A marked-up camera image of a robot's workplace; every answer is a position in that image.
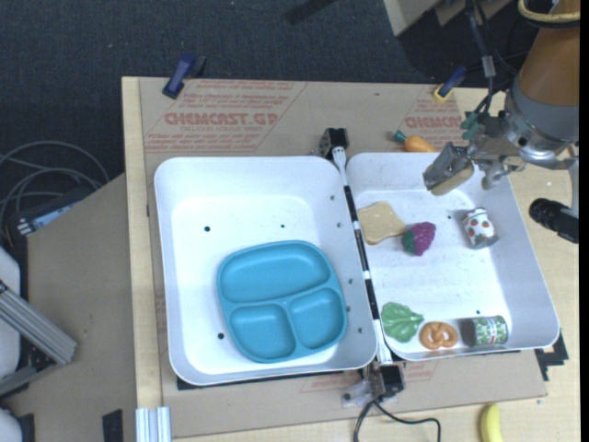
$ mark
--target white tray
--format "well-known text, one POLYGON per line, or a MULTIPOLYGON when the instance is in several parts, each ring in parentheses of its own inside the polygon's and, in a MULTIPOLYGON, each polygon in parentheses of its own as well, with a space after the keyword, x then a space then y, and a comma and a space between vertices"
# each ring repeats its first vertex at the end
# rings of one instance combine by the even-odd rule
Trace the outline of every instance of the white tray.
POLYGON ((360 154, 350 159, 348 178, 356 209, 388 202, 407 224, 436 225, 431 247, 422 256, 403 250, 399 237, 365 245, 380 310, 397 302, 427 321, 501 315, 509 338, 503 345, 468 347, 459 339, 451 349, 428 351, 417 337, 400 343, 385 335, 387 346, 406 360, 502 352, 551 345, 560 332, 544 277, 529 241, 508 178, 485 191, 482 173, 455 190, 434 196, 422 173, 436 154, 360 154), (499 240, 474 250, 462 227, 466 211, 484 207, 499 240))
POLYGON ((336 168, 319 157, 176 157, 155 176, 169 357, 199 386, 360 368, 375 327, 336 168), (328 257, 348 307, 333 347, 282 363, 249 360, 231 342, 216 294, 222 260, 247 247, 305 240, 328 257))

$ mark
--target yellow cable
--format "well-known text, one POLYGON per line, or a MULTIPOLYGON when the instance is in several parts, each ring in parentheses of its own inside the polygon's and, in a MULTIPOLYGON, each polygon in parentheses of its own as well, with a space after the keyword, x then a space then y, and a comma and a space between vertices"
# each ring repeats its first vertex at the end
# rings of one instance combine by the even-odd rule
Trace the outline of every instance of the yellow cable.
POLYGON ((519 0, 517 2, 517 9, 519 12, 524 16, 526 19, 531 19, 533 21, 537 21, 539 23, 550 23, 550 24, 566 24, 572 23, 574 21, 579 21, 581 19, 581 12, 575 11, 572 13, 561 13, 557 15, 551 14, 543 14, 543 13, 535 13, 530 11, 527 6, 525 6, 525 0, 519 0))

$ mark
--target can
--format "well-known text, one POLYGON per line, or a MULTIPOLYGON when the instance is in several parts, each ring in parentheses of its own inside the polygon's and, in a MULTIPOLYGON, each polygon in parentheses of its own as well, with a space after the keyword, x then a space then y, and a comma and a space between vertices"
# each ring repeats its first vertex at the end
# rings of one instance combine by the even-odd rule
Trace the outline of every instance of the can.
POLYGON ((465 213, 462 226, 474 249, 488 247, 499 239, 485 208, 475 208, 465 213))
POLYGON ((477 317, 460 323, 462 340, 469 347, 506 343, 509 337, 503 316, 477 317))

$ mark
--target white cup with red spots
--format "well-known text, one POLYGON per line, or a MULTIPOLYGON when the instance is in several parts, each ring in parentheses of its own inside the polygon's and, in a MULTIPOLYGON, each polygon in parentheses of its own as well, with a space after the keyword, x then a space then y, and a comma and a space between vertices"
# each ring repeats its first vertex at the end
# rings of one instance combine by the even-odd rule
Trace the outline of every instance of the white cup with red spots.
POLYGON ((499 240, 495 226, 485 208, 475 208, 464 215, 462 226, 474 249, 489 247, 499 240))

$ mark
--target banana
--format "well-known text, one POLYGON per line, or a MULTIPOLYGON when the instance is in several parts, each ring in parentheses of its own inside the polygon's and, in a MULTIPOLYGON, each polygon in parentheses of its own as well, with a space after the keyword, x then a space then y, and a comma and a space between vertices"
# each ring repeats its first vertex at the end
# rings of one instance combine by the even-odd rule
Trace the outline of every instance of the banana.
POLYGON ((503 442, 497 403, 489 404, 480 416, 480 435, 483 442, 503 442))

